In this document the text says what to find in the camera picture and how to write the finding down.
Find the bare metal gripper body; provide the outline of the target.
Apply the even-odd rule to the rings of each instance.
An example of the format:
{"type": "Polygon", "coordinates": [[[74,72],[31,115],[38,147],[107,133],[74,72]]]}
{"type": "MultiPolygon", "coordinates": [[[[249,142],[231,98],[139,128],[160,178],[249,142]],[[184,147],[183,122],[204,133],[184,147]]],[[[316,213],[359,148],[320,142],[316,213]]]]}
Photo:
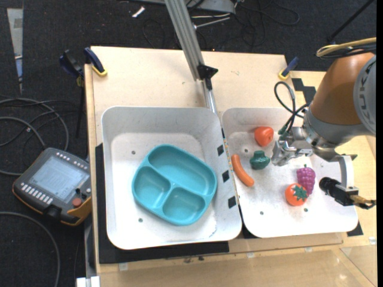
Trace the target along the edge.
{"type": "Polygon", "coordinates": [[[321,136],[318,136],[312,130],[304,127],[293,127],[288,136],[288,148],[311,148],[312,155],[316,155],[325,161],[337,161],[342,156],[349,156],[351,160],[357,158],[356,154],[339,154],[336,152],[337,145],[328,142],[321,136]]]}

